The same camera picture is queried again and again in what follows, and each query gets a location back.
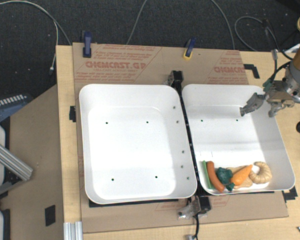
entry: dark floor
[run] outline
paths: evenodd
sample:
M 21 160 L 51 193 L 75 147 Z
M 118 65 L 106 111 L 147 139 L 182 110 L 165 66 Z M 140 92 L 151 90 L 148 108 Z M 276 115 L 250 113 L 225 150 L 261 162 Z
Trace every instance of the dark floor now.
M 125 44 L 144 0 L 28 0 L 46 9 L 64 28 L 72 42 L 82 30 L 93 42 Z M 235 49 L 250 51 L 235 35 L 241 16 L 267 18 L 282 49 L 300 43 L 296 22 L 300 0 L 214 0 L 226 15 Z M 254 20 L 238 24 L 242 38 L 258 51 L 269 51 L 262 25 Z M 67 45 L 59 33 L 59 44 Z M 129 44 L 183 47 L 196 37 L 197 48 L 233 49 L 222 14 L 210 0 L 148 0 Z M 33 97 L 56 83 L 49 76 L 56 29 L 44 13 L 26 4 L 0 5 L 0 96 L 28 92 Z

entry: blue clamp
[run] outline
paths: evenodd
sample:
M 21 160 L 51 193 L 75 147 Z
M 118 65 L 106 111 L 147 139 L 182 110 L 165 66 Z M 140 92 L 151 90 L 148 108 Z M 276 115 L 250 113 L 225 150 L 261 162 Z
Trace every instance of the blue clamp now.
M 184 51 L 183 58 L 187 61 L 192 58 L 192 50 L 195 47 L 196 40 L 197 39 L 195 37 L 192 37 L 185 45 L 186 49 Z
M 84 32 L 83 36 L 83 57 L 84 58 L 91 58 L 91 41 L 92 41 L 92 34 L 89 31 Z

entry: white tray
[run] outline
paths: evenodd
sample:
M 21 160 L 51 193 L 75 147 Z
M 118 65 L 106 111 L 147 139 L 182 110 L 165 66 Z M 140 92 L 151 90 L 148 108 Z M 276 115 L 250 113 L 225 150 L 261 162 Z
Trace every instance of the white tray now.
M 84 181 L 98 204 L 188 198 L 197 189 L 178 93 L 89 84 L 79 94 Z
M 251 85 L 190 84 L 182 91 L 200 183 L 212 195 L 220 193 L 208 188 L 202 161 L 213 161 L 216 169 L 256 161 L 266 162 L 271 168 L 273 178 L 269 183 L 225 190 L 224 194 L 288 190 L 295 184 L 276 119 L 268 117 L 271 106 L 265 102 L 258 110 L 240 115 L 240 107 L 253 93 L 262 94 L 263 90 Z

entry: wooden tabletop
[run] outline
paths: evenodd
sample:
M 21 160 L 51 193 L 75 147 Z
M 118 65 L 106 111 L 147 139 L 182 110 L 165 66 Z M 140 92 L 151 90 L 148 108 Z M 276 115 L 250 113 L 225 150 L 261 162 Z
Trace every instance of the wooden tabletop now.
M 243 63 L 254 64 L 260 74 L 260 79 L 255 79 L 252 71 L 247 70 L 249 84 L 261 87 L 274 70 L 271 53 L 243 51 L 240 54 Z M 74 223 L 82 219 L 77 131 L 76 124 L 69 120 L 69 107 L 75 105 L 72 46 L 57 46 L 56 57 L 64 222 Z M 278 65 L 287 61 L 281 54 L 278 57 Z M 276 79 L 281 79 L 283 75 L 284 70 L 277 74 Z M 300 104 L 279 111 L 276 120 L 295 174 L 295 188 L 298 194 L 295 200 L 286 203 L 289 217 L 201 224 L 199 240 L 300 240 L 300 232 L 297 229 L 300 226 L 300 133 L 296 131 L 296 125 L 300 121 Z M 89 233 L 84 234 L 83 238 L 84 240 L 184 240 L 185 235 L 193 235 L 195 230 L 194 225 L 188 225 Z

